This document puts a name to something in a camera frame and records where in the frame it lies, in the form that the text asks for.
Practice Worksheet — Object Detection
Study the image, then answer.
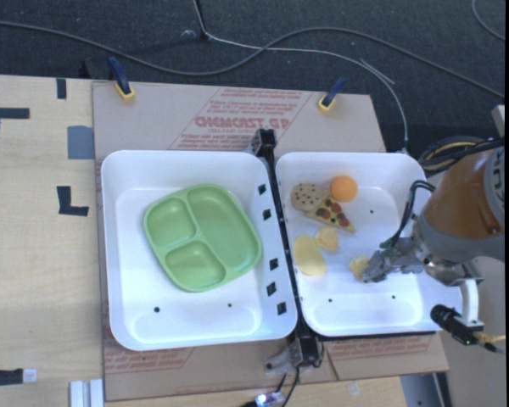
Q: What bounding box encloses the pale yellow crisp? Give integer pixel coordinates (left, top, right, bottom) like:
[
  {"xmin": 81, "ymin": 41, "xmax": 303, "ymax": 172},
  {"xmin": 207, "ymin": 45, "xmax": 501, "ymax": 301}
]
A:
[{"xmin": 348, "ymin": 255, "xmax": 371, "ymax": 282}]

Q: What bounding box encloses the black cylinder on white bracket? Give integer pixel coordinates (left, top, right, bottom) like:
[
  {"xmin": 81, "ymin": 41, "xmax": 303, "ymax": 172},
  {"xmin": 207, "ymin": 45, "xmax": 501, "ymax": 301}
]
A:
[{"xmin": 429, "ymin": 276, "xmax": 486, "ymax": 347}]

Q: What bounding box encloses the large yellow oval crisp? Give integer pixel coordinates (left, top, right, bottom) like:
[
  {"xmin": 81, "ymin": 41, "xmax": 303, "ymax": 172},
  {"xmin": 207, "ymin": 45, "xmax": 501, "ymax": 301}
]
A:
[{"xmin": 292, "ymin": 235, "xmax": 328, "ymax": 277}]

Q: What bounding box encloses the brown cardboard board red print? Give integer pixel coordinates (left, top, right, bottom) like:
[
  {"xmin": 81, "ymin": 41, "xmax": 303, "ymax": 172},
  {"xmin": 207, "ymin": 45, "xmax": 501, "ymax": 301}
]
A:
[{"xmin": 92, "ymin": 81, "xmax": 450, "ymax": 403}]

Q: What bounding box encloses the orange ball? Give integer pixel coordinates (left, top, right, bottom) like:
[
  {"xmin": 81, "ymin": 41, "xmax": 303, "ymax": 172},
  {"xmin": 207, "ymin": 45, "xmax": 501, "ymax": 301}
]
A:
[{"xmin": 330, "ymin": 175, "xmax": 359, "ymax": 204}]

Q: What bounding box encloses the small yellow crisp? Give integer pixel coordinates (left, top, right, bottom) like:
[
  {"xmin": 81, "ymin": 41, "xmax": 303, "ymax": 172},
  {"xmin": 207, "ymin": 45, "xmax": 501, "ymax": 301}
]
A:
[{"xmin": 314, "ymin": 226, "xmax": 340, "ymax": 253}]

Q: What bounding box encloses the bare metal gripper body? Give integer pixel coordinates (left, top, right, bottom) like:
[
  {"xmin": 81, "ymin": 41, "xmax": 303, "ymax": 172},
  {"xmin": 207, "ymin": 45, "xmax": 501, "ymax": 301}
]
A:
[{"xmin": 381, "ymin": 236, "xmax": 484, "ymax": 288}]

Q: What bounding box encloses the thin black rod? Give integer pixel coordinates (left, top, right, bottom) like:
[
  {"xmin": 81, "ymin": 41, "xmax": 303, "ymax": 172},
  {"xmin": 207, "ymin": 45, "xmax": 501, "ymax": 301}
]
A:
[{"xmin": 263, "ymin": 153, "xmax": 311, "ymax": 339}]

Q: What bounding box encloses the green divided plate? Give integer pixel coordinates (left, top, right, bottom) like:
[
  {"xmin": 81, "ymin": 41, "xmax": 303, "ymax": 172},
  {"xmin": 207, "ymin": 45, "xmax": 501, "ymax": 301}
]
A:
[{"xmin": 143, "ymin": 183, "xmax": 264, "ymax": 293}]

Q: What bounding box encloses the pizza slice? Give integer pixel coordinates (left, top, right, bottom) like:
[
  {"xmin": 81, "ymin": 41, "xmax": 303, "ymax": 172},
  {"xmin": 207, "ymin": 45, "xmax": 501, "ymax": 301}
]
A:
[{"xmin": 304, "ymin": 196, "xmax": 357, "ymax": 235}]

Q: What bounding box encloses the white plastic tray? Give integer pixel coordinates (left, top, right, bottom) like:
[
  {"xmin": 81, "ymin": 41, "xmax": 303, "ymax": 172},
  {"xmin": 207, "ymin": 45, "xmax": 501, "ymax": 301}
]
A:
[
  {"xmin": 274, "ymin": 151, "xmax": 464, "ymax": 338},
  {"xmin": 100, "ymin": 149, "xmax": 299, "ymax": 352}
]

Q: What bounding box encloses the black block with thin wires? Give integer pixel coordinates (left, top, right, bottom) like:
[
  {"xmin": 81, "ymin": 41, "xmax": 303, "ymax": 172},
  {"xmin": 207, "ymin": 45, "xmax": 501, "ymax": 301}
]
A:
[
  {"xmin": 249, "ymin": 128, "xmax": 278, "ymax": 158},
  {"xmin": 264, "ymin": 335, "xmax": 324, "ymax": 376}
]

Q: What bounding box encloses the brown chocolate chip biscuit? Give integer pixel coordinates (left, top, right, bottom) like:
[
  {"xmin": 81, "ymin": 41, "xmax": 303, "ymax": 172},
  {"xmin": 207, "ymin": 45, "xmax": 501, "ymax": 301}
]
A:
[{"xmin": 290, "ymin": 182, "xmax": 330, "ymax": 213}]

